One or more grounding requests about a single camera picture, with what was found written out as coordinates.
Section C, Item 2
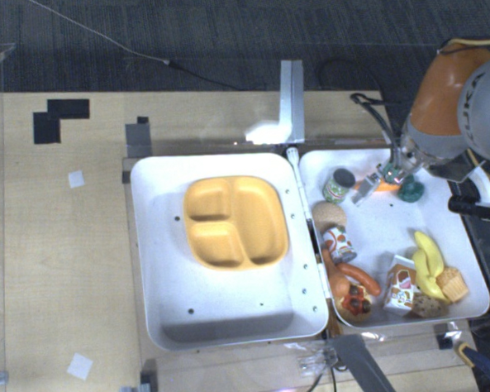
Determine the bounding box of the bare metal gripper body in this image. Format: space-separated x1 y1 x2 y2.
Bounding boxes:
375 142 431 185

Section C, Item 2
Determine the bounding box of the small orange carrot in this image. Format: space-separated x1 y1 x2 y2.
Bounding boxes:
374 179 401 194

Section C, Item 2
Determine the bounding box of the green broccoli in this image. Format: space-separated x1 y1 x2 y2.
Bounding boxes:
396 177 426 204

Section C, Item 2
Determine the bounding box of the green jar with black lid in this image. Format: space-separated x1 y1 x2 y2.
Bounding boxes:
321 166 359 206

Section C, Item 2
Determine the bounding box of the white plastic tray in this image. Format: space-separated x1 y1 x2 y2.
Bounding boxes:
127 146 331 354
297 139 490 333

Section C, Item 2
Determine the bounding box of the brown bread bun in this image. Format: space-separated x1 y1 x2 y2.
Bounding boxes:
310 199 349 234

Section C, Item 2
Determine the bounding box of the red and white can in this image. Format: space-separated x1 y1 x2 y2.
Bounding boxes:
321 223 359 266

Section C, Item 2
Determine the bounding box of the red sausage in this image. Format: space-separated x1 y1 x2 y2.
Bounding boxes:
335 259 383 299

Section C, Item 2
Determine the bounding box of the yellow banana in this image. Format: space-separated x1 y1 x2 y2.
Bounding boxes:
408 227 454 307

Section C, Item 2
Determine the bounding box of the white and brown carton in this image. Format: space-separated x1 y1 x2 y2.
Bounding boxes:
379 252 424 318

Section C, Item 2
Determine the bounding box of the orange divided plate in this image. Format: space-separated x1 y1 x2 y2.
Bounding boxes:
180 172 293 275

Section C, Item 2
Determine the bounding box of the pizza slice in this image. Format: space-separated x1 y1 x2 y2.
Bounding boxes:
332 282 376 326

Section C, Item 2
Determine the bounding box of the orange muffin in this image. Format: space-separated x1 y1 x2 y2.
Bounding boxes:
434 265 471 304

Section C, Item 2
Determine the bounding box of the brown chocolate chip biscuit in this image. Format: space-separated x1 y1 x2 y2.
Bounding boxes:
407 290 449 320

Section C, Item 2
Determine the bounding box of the black cylinder on white bracket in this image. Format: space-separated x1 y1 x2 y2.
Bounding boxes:
445 165 490 223

